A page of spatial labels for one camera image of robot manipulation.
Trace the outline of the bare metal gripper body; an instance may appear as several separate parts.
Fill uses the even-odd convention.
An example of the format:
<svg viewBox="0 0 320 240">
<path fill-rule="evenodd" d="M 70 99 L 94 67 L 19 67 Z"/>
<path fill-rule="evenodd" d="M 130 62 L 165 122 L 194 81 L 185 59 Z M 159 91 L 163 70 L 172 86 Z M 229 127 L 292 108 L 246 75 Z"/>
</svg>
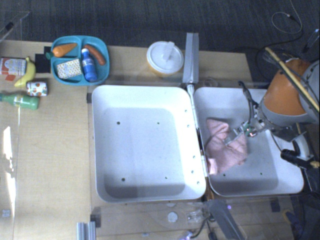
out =
<svg viewBox="0 0 320 240">
<path fill-rule="evenodd" d="M 241 134 L 245 136 L 256 136 L 267 129 L 266 117 L 263 114 L 252 114 L 247 121 L 235 128 L 241 128 Z"/>
</svg>

